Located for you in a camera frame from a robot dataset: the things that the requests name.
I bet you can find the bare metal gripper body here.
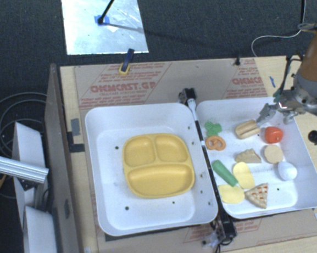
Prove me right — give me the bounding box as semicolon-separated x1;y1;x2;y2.
274;86;317;126

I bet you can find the red tomato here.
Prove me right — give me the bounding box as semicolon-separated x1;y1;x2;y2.
263;125;285;145

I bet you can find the tan hot dog bun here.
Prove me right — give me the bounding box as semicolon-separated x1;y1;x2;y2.
233;118;262;140

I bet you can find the tan round biscuit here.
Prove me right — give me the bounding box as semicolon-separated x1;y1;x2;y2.
260;143;285;166

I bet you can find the tan dumpling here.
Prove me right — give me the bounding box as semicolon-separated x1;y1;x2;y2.
233;147;263;166

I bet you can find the green broccoli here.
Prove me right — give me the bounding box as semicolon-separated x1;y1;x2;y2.
203;120;224;138

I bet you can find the white egg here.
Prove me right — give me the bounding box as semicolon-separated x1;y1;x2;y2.
276;160;299;183

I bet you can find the orange pretzel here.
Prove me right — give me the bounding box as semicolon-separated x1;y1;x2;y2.
204;134;228;152

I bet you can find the yellow oval slice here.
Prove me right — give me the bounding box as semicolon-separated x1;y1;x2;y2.
231;160;257;192

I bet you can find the green cucumber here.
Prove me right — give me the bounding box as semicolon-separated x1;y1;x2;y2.
211;158;240;189

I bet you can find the thin black and white rod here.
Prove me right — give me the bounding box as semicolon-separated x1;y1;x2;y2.
186;95;229;226

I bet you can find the tan lattice pie slice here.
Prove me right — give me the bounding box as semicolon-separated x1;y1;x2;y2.
243;182;271;211

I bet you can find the white plastic tray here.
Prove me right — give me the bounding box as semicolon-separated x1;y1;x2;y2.
194;90;317;223
83;97;221;239

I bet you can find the yellow round slice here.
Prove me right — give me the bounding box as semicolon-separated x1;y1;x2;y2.
217;182;247;205

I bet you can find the yellow divided plate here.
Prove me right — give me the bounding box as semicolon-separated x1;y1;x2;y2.
120;130;198;201

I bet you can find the brown cardboard board, red print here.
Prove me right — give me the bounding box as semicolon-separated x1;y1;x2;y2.
74;46;317;253

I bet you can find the black block with thin wires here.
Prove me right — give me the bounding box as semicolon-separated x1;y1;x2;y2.
177;86;198;104
199;217;239;249

